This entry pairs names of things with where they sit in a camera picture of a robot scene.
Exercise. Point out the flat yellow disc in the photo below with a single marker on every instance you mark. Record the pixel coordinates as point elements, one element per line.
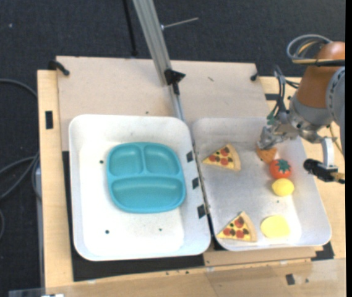
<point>275,226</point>

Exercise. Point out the orange biscuit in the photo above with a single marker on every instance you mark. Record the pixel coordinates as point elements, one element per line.
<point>267,155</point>

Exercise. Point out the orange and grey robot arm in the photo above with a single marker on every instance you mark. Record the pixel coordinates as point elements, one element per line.
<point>315,82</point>

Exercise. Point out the toy pizza slice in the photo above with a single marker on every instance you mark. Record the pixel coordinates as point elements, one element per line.
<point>240,229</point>
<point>223,159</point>

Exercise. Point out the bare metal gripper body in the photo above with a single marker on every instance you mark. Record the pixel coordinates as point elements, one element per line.
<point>290,130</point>

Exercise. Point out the black cylinder on white bracket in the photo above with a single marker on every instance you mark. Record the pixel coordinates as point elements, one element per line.
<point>328,158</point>

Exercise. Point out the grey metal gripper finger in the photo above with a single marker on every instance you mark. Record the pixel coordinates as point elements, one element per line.
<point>273,142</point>
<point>262,142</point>

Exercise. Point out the yellow toy lemon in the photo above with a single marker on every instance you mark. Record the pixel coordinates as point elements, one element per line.
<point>282,187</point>

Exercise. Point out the red toy tomato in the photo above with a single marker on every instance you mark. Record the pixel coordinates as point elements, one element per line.
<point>280,169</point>

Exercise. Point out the pale wooden board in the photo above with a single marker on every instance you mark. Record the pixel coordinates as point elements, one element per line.
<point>117,85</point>

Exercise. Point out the white plastic tray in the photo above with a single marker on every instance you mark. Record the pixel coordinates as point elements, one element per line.
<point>243,193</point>
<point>95,172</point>

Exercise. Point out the blue divided plate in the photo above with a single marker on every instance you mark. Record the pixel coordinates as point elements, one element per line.
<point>146,178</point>

